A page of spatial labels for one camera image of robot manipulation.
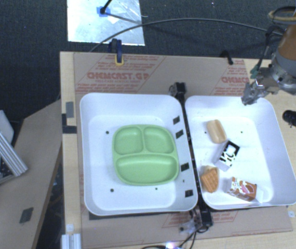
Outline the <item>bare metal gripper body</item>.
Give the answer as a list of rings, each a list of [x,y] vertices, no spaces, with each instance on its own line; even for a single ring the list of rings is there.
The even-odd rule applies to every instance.
[[[277,94],[280,90],[296,94],[296,77],[278,66],[264,67],[255,79],[255,89],[262,94]]]

